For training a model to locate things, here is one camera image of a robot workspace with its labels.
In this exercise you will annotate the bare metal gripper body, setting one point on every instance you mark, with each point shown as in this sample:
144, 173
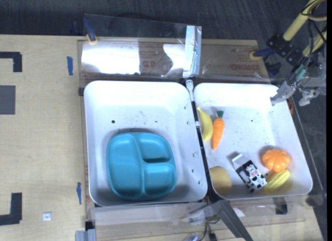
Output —
312, 82

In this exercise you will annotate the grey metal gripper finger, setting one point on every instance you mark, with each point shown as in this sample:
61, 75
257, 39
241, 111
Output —
308, 97
282, 91

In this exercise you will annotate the white plastic tray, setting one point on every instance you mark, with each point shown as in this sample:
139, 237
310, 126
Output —
145, 105
249, 110

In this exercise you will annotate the orange pumpkin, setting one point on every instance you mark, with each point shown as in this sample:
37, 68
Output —
275, 160

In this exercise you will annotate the orange carrot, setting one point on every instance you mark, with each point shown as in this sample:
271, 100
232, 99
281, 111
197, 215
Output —
218, 131

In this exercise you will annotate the yellow banana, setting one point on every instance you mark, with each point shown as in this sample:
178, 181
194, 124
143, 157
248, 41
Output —
206, 126

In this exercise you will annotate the cow print milk carton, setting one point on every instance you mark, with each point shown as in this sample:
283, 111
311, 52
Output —
252, 175

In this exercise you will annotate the yellow corn cob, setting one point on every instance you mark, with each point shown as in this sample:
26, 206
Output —
278, 181

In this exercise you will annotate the yellow round toy lemon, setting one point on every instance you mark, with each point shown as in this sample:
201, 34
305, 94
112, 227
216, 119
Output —
220, 180

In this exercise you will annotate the blue divided plate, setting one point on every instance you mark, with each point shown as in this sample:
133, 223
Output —
124, 162

